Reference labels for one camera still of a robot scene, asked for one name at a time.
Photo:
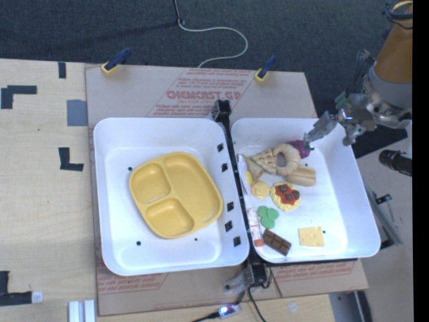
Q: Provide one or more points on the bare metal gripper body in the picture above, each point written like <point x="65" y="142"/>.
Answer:
<point x="362" y="114"/>

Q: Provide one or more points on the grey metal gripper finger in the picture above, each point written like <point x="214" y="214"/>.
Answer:
<point x="353" y="135"/>
<point x="321" y="126"/>

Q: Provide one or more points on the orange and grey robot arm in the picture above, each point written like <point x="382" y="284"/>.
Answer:
<point x="395" y="55"/>

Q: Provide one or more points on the purple grapes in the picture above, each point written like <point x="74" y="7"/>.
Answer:
<point x="300" y="148"/>

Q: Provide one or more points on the tan bread roll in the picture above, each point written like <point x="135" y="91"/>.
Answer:
<point x="301" y="176"/>

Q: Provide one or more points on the white plastic tray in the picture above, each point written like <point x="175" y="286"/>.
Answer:
<point x="342" y="193"/>
<point x="117" y="193"/>

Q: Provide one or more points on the tan lattice pie slice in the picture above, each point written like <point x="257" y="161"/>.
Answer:
<point x="264" y="159"/>

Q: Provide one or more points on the yellow spaghetti with meatballs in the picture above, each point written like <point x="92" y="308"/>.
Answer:
<point x="285" y="196"/>

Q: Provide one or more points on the tan ice cream cone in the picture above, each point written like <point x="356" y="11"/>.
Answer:
<point x="254" y="170"/>

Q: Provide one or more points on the yellow shell-shaped pastry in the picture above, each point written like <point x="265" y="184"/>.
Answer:
<point x="260" y="190"/>

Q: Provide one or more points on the white fried egg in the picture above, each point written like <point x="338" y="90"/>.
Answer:
<point x="244" y="176"/>

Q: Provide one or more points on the thin black rod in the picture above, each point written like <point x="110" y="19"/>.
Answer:
<point x="236" y="179"/>

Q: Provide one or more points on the green lettuce leaf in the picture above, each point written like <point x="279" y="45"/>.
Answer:
<point x="268" y="216"/>

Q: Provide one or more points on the yellow cheese slice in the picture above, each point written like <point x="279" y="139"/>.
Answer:
<point x="311" y="237"/>

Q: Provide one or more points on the orange and white tube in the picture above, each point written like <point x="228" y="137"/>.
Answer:
<point x="255" y="228"/>

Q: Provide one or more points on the brown chocolate bar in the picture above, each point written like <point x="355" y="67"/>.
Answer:
<point x="276" y="242"/>

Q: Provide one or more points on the yellow divided plate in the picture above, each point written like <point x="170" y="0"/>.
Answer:
<point x="187" y="179"/>

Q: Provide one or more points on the brown cardboard board red print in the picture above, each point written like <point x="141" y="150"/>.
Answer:
<point x="134" y="92"/>

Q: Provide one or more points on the black cylinder on white bracket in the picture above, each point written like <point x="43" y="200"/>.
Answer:
<point x="395" y="161"/>

